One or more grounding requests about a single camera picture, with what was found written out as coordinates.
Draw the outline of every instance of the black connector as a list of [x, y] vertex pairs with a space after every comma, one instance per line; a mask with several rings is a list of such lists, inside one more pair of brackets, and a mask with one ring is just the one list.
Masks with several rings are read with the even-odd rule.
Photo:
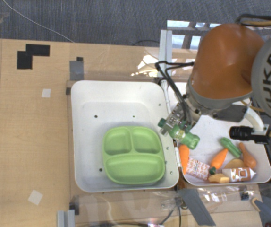
[[252, 134], [254, 132], [253, 128], [248, 126], [233, 126], [230, 128], [230, 138], [234, 140], [254, 140], [256, 144], [268, 144], [267, 135], [257, 135]]

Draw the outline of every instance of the white wire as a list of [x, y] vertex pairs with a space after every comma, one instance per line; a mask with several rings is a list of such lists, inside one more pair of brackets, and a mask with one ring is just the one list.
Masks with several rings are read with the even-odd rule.
[[3, 1], [10, 9], [12, 9], [14, 12], [16, 12], [16, 13], [19, 14], [20, 16], [24, 17], [25, 19], [27, 19], [28, 21], [30, 21], [30, 22], [32, 22], [32, 23], [34, 23], [34, 24], [36, 24], [36, 25], [38, 25], [38, 26], [40, 26], [40, 27], [42, 27], [42, 28], [45, 28], [45, 29], [47, 29], [47, 30], [49, 30], [49, 31], [51, 31], [51, 32], [53, 32], [53, 33], [55, 33], [55, 34], [58, 34], [58, 35], [60, 35], [61, 37], [67, 39], [68, 41], [74, 43], [71, 39], [67, 38], [66, 36], [64, 36], [64, 35], [62, 35], [62, 34], [60, 34], [60, 33], [58, 33], [57, 31], [52, 30], [52, 29], [50, 29], [50, 28], [48, 28], [48, 27], [45, 27], [45, 26], [43, 26], [43, 25], [41, 25], [41, 24], [38, 24], [37, 22], [31, 20], [30, 18], [24, 16], [22, 13], [18, 12], [18, 11], [15, 10], [14, 8], [12, 8], [5, 0], [2, 0], [2, 1]]

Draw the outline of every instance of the gray carpet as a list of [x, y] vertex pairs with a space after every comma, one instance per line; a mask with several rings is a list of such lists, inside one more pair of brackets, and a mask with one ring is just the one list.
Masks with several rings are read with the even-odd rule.
[[[130, 45], [140, 40], [158, 41], [168, 19], [227, 23], [242, 13], [271, 15], [271, 0], [5, 1], [34, 21], [83, 43]], [[0, 26], [0, 38], [65, 41], [25, 20], [1, 0], [0, 12], [10, 12]]]

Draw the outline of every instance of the white paper square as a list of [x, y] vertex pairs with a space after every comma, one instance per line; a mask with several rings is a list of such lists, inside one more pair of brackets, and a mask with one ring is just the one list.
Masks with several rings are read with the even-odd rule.
[[41, 97], [51, 97], [51, 89], [43, 89]]
[[43, 197], [42, 193], [39, 193], [38, 191], [33, 190], [31, 195], [29, 196], [28, 200], [31, 203], [38, 205], [40, 203], [42, 197]]

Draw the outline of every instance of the table surface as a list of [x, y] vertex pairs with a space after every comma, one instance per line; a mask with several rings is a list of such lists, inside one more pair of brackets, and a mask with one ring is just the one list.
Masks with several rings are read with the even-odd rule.
[[[25, 51], [26, 44], [50, 45], [50, 56], [34, 56], [32, 70], [18, 70], [17, 51]], [[77, 187], [66, 95], [69, 62], [77, 57], [84, 59], [85, 79], [151, 81], [151, 65], [146, 63], [148, 69], [142, 71], [138, 65], [144, 56], [158, 58], [158, 51], [152, 47], [0, 39], [0, 227], [56, 226], [57, 211], [68, 210], [76, 196], [82, 213], [76, 216], [76, 226], [99, 220], [156, 221], [168, 214], [160, 203], [171, 199], [174, 191], [89, 194]], [[195, 58], [191, 50], [174, 50], [173, 54], [183, 61]], [[177, 76], [182, 80], [189, 71]], [[44, 89], [51, 90], [50, 97], [42, 97]], [[248, 189], [258, 195], [257, 185]], [[38, 205], [28, 200], [33, 190], [42, 194]], [[221, 196], [226, 200], [206, 202], [217, 226], [235, 226], [235, 222], [237, 226], [261, 225], [250, 202], [229, 197], [224, 191]], [[188, 210], [182, 211], [182, 223], [197, 226]], [[177, 211], [166, 226], [178, 226]]]

